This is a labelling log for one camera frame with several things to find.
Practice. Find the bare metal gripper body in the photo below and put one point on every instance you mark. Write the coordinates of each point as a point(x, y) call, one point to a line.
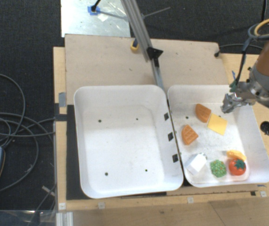
point(254, 93)

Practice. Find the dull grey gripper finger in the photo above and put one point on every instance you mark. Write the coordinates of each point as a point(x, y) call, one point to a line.
point(230, 108)
point(227, 100)

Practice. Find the yellow cheese slice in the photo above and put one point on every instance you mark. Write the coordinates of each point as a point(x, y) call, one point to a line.
point(217, 124)

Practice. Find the orange waffle piece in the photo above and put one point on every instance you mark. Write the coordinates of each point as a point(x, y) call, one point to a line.
point(202, 113)
point(189, 135)

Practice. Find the white plastic tray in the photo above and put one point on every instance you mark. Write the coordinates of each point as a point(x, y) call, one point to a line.
point(122, 145)
point(216, 142)

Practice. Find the yellow cheese wedge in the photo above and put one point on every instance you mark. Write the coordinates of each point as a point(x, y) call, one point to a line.
point(236, 154)

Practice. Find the red tomato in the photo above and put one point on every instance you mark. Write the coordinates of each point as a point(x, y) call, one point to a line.
point(236, 168)

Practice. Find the green peas cluster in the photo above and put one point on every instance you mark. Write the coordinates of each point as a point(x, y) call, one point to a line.
point(218, 168)

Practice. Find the thin black rod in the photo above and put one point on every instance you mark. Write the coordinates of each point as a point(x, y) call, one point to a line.
point(174, 135)

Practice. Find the white carton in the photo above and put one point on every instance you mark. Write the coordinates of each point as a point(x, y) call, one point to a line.
point(196, 164)

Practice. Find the brown cardboard board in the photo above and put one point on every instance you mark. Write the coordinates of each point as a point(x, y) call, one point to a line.
point(110, 60)

